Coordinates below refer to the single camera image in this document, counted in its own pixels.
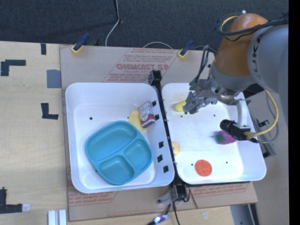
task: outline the yellow cable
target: yellow cable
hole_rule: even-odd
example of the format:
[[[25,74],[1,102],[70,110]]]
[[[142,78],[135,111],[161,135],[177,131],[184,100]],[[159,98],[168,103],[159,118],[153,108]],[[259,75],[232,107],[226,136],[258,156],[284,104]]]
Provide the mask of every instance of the yellow cable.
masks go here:
[[[278,112],[278,108],[277,108],[277,105],[273,99],[273,97],[271,96],[270,92],[268,90],[265,90],[265,92],[267,93],[268,97],[270,98],[274,108],[275,108],[275,119],[274,119],[274,122],[272,123],[272,125],[264,130],[264,131],[261,131],[261,132],[258,132],[258,133],[252,133],[252,132],[245,132],[245,135],[247,136],[247,139],[251,139],[252,137],[256,137],[256,136],[260,136],[260,135],[263,135],[269,131],[271,131],[275,126],[276,126],[276,123],[278,122],[278,118],[279,118],[279,112]]]
[[[233,18],[235,18],[235,17],[238,17],[238,15],[237,15],[237,16],[231,16],[231,17],[226,18],[226,19],[222,22],[221,29],[223,28],[223,26],[225,25],[225,23],[227,23],[229,20],[231,20],[231,19],[233,19]]]

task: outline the gray carpet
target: gray carpet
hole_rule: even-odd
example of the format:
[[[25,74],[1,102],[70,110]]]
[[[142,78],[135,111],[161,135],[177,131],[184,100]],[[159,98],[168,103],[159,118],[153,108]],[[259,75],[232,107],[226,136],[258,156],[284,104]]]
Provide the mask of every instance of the gray carpet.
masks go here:
[[[175,49],[193,39],[217,49],[222,16],[246,10],[270,20],[289,11],[289,0],[117,0],[120,23],[109,46],[164,42]],[[0,0],[0,40],[73,44],[86,32],[105,38],[117,21],[113,0]]]

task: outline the orange round object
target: orange round object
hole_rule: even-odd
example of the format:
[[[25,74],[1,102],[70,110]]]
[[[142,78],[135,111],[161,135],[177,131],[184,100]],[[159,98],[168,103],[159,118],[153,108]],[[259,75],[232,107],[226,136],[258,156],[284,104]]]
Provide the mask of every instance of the orange round object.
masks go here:
[[[198,160],[195,164],[196,172],[203,177],[211,175],[212,167],[211,164],[206,160]]]

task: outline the yellow object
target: yellow object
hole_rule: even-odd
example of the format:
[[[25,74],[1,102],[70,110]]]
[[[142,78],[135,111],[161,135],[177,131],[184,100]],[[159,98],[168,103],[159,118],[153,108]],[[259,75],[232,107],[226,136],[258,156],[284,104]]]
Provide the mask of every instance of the yellow object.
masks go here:
[[[76,44],[71,48],[71,51],[72,51],[72,53],[74,53],[74,54],[77,54],[77,53],[79,53],[79,51],[80,50],[82,50],[82,46],[80,47],[80,48],[78,48],[78,50],[76,51],[76,50],[74,50],[74,47],[76,46]]]
[[[140,113],[138,110],[134,110],[130,113],[128,122],[135,126],[140,132],[145,130],[141,125]]]
[[[182,50],[183,50],[183,48],[180,49],[179,52],[177,53],[177,56],[180,57],[180,58],[184,58],[187,55],[187,52],[185,54],[181,55],[180,53],[181,53]]]
[[[183,106],[187,104],[186,101],[178,103],[175,105],[175,111],[177,112],[183,112]]]
[[[180,146],[179,146],[178,142],[173,141],[172,147],[173,147],[174,155],[177,156],[177,154],[180,152]]]

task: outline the blue plastic plate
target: blue plastic plate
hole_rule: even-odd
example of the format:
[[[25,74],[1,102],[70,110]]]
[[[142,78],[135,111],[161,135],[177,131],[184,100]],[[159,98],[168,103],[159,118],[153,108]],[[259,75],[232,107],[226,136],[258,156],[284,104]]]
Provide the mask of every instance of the blue plastic plate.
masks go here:
[[[113,122],[94,133],[85,152],[101,177],[113,185],[130,182],[153,161],[148,142],[126,121]]]

